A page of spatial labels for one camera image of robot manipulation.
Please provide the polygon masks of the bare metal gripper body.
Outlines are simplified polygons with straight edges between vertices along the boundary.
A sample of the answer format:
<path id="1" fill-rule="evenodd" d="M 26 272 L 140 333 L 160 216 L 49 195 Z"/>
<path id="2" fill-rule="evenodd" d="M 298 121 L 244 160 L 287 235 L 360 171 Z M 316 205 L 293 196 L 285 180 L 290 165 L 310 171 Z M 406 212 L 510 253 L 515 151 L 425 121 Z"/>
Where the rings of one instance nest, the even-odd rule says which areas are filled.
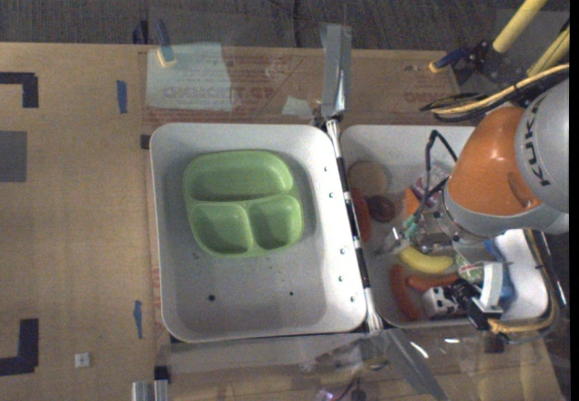
<path id="1" fill-rule="evenodd" d="M 424 208 L 414 211 L 413 245 L 423 254 L 447 254 L 453 249 L 453 231 L 443 212 Z"/>

